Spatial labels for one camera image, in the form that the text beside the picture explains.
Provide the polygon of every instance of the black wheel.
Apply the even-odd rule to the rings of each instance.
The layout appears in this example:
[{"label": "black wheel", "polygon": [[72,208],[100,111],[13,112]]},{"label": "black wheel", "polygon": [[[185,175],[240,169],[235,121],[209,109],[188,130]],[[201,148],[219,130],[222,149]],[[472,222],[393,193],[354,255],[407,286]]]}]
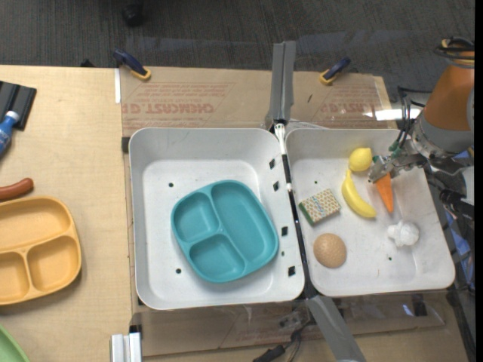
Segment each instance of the black wheel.
[{"label": "black wheel", "polygon": [[143,23],[143,9],[139,5],[128,5],[122,10],[122,18],[130,27],[140,26]]}]

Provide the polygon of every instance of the blue and yellow clamp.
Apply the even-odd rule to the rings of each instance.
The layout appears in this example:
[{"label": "blue and yellow clamp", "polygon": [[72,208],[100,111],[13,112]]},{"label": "blue and yellow clamp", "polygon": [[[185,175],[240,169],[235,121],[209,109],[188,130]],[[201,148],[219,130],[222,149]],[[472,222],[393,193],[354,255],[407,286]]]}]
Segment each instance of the blue and yellow clamp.
[{"label": "blue and yellow clamp", "polygon": [[336,80],[340,72],[349,64],[350,59],[348,57],[344,57],[342,60],[339,60],[337,63],[335,63],[330,69],[323,71],[323,73],[321,73],[318,77],[319,81],[327,86],[331,85],[332,82]]},{"label": "blue and yellow clamp", "polygon": [[136,78],[142,81],[147,81],[151,78],[151,71],[146,67],[143,67],[135,57],[128,54],[126,51],[116,48],[112,56],[117,60],[118,66],[124,64],[129,67],[131,69],[131,74]]}]

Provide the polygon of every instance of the wooden table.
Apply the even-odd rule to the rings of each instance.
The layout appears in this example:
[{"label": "wooden table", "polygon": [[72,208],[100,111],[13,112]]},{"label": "wooden table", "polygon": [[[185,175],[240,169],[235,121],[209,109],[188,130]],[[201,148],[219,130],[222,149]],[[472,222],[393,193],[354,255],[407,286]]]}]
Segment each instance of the wooden table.
[{"label": "wooden table", "polygon": [[[81,274],[72,284],[49,296],[0,306],[0,323],[32,362],[107,362],[110,336],[126,334],[131,319],[122,114],[115,103],[114,69],[0,66],[0,80],[38,89],[25,131],[14,131],[0,160],[0,186],[33,178],[29,195],[65,203],[82,248]],[[444,326],[356,340],[368,361],[465,361],[452,308],[445,305],[444,311]],[[266,349],[149,360],[250,361]],[[296,360],[334,357],[322,339],[304,342]]]}]

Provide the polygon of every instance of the blue bottle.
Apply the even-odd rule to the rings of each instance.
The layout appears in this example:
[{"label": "blue bottle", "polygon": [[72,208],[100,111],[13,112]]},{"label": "blue bottle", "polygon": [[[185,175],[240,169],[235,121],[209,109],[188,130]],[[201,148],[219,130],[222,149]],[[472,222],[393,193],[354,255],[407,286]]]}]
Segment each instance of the blue bottle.
[{"label": "blue bottle", "polygon": [[0,124],[0,156],[12,139],[12,127],[18,122],[20,116],[16,112],[7,112]]}]

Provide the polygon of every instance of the hot dog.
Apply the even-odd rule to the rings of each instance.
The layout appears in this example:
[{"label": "hot dog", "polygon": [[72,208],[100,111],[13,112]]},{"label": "hot dog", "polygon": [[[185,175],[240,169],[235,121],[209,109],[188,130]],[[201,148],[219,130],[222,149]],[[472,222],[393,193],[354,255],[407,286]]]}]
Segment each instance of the hot dog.
[{"label": "hot dog", "polygon": [[9,186],[0,186],[0,201],[15,198],[33,189],[33,180],[31,178],[21,179],[18,183]]}]

